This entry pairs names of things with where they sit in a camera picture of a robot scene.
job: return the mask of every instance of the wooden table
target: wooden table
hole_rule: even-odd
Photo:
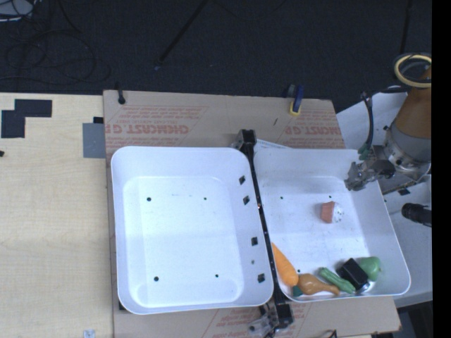
[[[2,93],[0,110],[15,99],[50,99],[53,111],[27,118],[25,138],[0,139],[1,336],[112,337],[105,160],[84,158],[82,145],[103,97]],[[367,313],[385,312],[378,322],[397,330],[393,300],[371,302]]]

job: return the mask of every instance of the white tray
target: white tray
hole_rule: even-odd
[[[378,280],[360,296],[405,293],[410,275],[377,182],[358,192],[347,190],[344,180],[352,161],[349,149],[262,149],[254,158],[261,200],[271,241],[287,256],[299,273],[317,275],[320,267],[332,271],[349,258],[377,256],[381,260]],[[321,204],[339,203],[342,220],[325,223]],[[293,301],[355,298],[320,292],[294,297]]]
[[[111,173],[118,295],[125,309],[150,314],[259,306],[271,298],[244,154],[127,146],[113,155]]]

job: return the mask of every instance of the cardboard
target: cardboard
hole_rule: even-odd
[[[122,146],[230,146],[241,129],[257,139],[292,148],[344,149],[333,104],[303,99],[301,113],[289,114],[292,99],[213,96],[161,92],[104,92],[106,167],[109,194],[113,324],[116,337],[251,337],[247,325],[258,308],[211,309],[156,315],[133,315],[120,309],[116,284],[116,250],[111,156]],[[291,303],[295,322],[278,337],[327,337],[399,330],[391,297]]]

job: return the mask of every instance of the blue clamp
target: blue clamp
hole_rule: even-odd
[[[304,97],[304,87],[298,85],[296,88],[295,100],[290,104],[290,114],[293,116],[298,116],[301,113],[301,101]]]

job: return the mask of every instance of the orange carrot toy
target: orange carrot toy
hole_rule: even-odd
[[[271,243],[271,246],[273,247],[274,261],[276,262],[280,279],[287,286],[294,287],[299,280],[295,267],[274,243]]]

